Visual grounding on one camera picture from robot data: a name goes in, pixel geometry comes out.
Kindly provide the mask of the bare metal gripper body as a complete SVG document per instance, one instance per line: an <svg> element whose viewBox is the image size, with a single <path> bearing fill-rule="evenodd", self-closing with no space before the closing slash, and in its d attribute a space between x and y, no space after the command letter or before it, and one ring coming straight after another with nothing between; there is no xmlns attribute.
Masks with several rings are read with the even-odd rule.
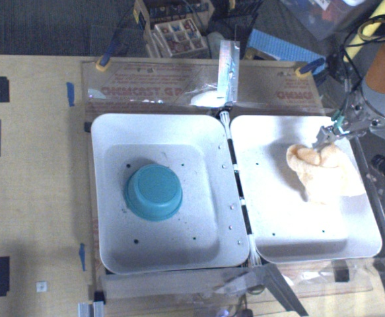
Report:
<svg viewBox="0 0 385 317"><path fill-rule="evenodd" d="M331 120L331 125L320 128L318 142L335 142L344 138L350 140L362 137L367 132L385 140L385 94L350 94Z"/></svg>

